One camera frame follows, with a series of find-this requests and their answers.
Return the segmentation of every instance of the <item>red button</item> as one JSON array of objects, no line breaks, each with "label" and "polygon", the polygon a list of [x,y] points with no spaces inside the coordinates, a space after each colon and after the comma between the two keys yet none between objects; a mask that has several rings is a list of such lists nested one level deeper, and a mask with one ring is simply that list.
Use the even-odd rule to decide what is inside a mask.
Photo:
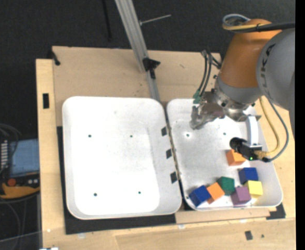
[{"label": "red button", "polygon": [[7,181],[8,186],[15,186],[16,185],[16,180],[15,179],[9,179]]}]

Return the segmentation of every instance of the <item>wooden table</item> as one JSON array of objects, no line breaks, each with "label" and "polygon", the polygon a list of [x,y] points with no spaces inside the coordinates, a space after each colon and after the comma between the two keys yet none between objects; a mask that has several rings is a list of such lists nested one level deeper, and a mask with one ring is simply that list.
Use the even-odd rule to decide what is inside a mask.
[{"label": "wooden table", "polygon": [[[267,220],[276,208],[242,210],[186,211],[176,214],[176,224],[149,228],[108,230],[67,235],[63,215],[58,139],[61,107],[74,95],[150,97],[144,73],[139,72],[130,49],[104,49],[54,46],[60,61],[36,60],[38,129],[40,147],[41,210],[43,247],[66,249],[296,249],[295,141],[289,114],[277,108],[290,133],[287,150],[274,161],[284,197],[285,218]],[[175,98],[191,98],[204,70],[200,53],[149,51],[161,62],[156,69],[157,86],[163,105]],[[218,71],[214,68],[212,75]],[[214,79],[208,84],[213,87]],[[259,103],[256,111],[262,115]],[[279,134],[284,134],[277,123]],[[264,117],[261,128],[269,149],[275,139]],[[246,238],[245,232],[252,235]]]}]

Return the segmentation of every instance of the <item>orange cube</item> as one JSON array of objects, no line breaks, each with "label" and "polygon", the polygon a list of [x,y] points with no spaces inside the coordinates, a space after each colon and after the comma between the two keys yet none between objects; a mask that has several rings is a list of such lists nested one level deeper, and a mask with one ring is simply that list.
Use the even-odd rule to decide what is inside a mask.
[{"label": "orange cube", "polygon": [[221,198],[225,194],[217,182],[207,187],[207,191],[211,195],[211,198],[208,199],[209,204],[213,203],[215,200]]},{"label": "orange cube", "polygon": [[240,153],[235,152],[233,149],[226,153],[226,159],[229,166],[238,166],[246,161]]}]

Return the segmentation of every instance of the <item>black clamp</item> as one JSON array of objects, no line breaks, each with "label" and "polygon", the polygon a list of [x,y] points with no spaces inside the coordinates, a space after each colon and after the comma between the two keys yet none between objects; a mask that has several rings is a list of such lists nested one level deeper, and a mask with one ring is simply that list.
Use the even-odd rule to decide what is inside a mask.
[{"label": "black clamp", "polygon": [[144,58],[142,62],[144,69],[150,72],[150,76],[152,79],[155,79],[156,78],[155,69],[158,67],[159,64],[161,64],[161,62],[149,59],[148,57]]}]

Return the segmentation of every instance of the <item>black mat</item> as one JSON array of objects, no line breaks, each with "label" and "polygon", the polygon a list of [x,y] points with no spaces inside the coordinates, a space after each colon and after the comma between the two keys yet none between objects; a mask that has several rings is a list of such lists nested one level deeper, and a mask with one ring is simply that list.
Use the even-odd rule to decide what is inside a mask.
[{"label": "black mat", "polygon": [[116,219],[99,219],[99,220],[81,220],[74,217],[67,209],[67,204],[66,204],[65,170],[63,166],[62,127],[57,127],[57,134],[58,134],[58,145],[59,145],[61,186],[63,193],[62,197],[63,197],[63,210],[65,213],[66,234],[175,224],[174,214],[163,215],[163,216],[151,216],[151,217],[116,218]]}]

